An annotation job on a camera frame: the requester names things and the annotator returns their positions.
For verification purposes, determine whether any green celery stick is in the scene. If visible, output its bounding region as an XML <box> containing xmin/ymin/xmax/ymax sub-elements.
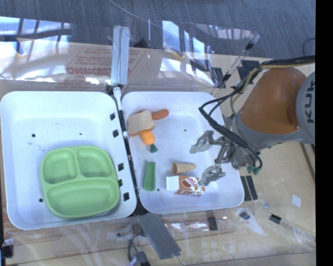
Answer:
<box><xmin>142</xmin><ymin>160</ymin><xmax>157</xmax><ymax>192</ymax></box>

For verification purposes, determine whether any tan bread slice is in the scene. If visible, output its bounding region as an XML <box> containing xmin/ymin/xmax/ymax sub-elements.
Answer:
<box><xmin>127</xmin><ymin>110</ymin><xmax>156</xmax><ymax>137</ymax></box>

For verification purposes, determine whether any white and orange carton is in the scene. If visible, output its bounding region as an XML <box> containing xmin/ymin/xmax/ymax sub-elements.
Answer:
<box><xmin>165</xmin><ymin>175</ymin><xmax>206</xmax><ymax>197</ymax></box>

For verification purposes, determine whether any orange sausage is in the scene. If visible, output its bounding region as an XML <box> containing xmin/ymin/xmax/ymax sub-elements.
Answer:
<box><xmin>138</xmin><ymin>108</ymin><xmax>170</xmax><ymax>121</ymax></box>

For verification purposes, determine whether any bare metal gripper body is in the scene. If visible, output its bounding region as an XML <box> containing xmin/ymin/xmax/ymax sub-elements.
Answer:
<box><xmin>214</xmin><ymin>136</ymin><xmax>253</xmax><ymax>171</ymax></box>

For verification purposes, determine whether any white plastic tray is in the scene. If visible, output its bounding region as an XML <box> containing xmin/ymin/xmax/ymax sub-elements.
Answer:
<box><xmin>0</xmin><ymin>90</ymin><xmax>138</xmax><ymax>231</ymax></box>
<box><xmin>121</xmin><ymin>91</ymin><xmax>245</xmax><ymax>215</ymax></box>

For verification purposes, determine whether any tan ice cream cone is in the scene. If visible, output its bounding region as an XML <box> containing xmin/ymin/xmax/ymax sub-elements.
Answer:
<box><xmin>171</xmin><ymin>162</ymin><xmax>198</xmax><ymax>176</ymax></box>

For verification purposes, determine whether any green divided plate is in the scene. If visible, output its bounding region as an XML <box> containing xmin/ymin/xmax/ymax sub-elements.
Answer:
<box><xmin>40</xmin><ymin>145</ymin><xmax>121</xmax><ymax>219</ymax></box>

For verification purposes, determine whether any orange carrot with green top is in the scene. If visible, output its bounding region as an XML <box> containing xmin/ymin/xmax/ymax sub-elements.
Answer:
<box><xmin>140</xmin><ymin>130</ymin><xmax>159</xmax><ymax>154</ymax></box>

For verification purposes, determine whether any brown cardboard board red print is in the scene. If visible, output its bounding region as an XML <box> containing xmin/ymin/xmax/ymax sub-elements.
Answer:
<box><xmin>0</xmin><ymin>42</ymin><xmax>239</xmax><ymax>266</ymax></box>

